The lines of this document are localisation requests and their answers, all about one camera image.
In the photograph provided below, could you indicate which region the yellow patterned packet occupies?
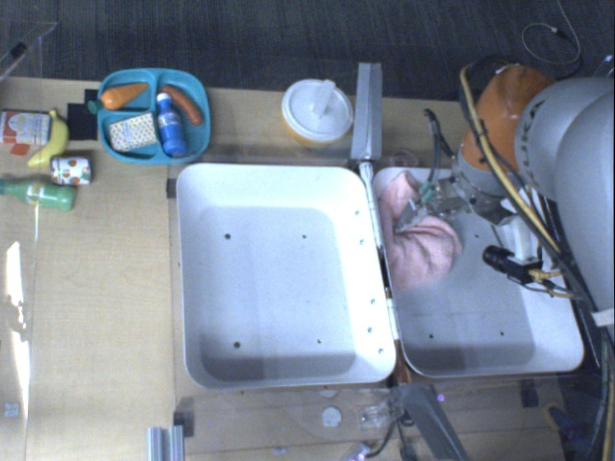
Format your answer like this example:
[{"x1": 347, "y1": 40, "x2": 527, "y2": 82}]
[{"x1": 108, "y1": 111, "x2": 160, "y2": 154}]

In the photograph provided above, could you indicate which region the blue bottle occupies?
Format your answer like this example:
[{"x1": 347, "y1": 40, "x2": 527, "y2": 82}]
[{"x1": 155, "y1": 91, "x2": 189, "y2": 158}]

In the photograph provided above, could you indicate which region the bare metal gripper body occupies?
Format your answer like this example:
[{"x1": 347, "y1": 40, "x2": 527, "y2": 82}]
[{"x1": 421, "y1": 176, "x2": 482, "y2": 218}]

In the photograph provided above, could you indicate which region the blue divided plate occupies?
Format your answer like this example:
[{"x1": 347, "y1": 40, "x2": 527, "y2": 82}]
[{"x1": 97, "y1": 67, "x2": 212, "y2": 165}]

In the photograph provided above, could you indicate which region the black cylinder on white bracket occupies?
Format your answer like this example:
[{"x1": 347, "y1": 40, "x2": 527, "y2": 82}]
[{"x1": 481, "y1": 208, "x2": 545, "y2": 285}]

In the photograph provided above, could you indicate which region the white can with orange print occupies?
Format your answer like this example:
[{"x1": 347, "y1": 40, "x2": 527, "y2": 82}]
[{"x1": 49, "y1": 155, "x2": 93, "y2": 187}]

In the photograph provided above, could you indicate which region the yellow banana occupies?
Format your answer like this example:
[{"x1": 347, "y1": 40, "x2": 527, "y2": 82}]
[{"x1": 26, "y1": 109, "x2": 70, "y2": 169}]

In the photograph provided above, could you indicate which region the white plastic tray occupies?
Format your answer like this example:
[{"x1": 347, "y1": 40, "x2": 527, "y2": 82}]
[
  {"x1": 372, "y1": 166, "x2": 585, "y2": 379},
  {"x1": 175, "y1": 162, "x2": 398, "y2": 392}
]

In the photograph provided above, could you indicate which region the green bottle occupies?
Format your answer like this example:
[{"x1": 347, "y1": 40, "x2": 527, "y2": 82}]
[{"x1": 0, "y1": 178, "x2": 79, "y2": 212}]

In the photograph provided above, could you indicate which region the orange carrot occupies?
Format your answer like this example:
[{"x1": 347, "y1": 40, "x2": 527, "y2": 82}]
[{"x1": 86, "y1": 82, "x2": 150, "y2": 115}]

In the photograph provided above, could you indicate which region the pink cloth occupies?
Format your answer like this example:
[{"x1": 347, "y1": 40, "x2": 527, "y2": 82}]
[{"x1": 377, "y1": 170, "x2": 464, "y2": 293}]

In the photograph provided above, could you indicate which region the white and orange carton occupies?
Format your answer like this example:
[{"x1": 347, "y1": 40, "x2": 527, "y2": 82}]
[{"x1": 0, "y1": 109, "x2": 53, "y2": 158}]

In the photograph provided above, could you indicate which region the yellow cup with white lid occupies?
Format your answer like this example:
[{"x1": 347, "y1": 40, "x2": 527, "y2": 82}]
[{"x1": 281, "y1": 78, "x2": 355, "y2": 150}]

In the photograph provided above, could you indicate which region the brown sausage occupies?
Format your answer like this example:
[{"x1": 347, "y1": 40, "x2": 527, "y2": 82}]
[{"x1": 160, "y1": 84, "x2": 205, "y2": 127}]

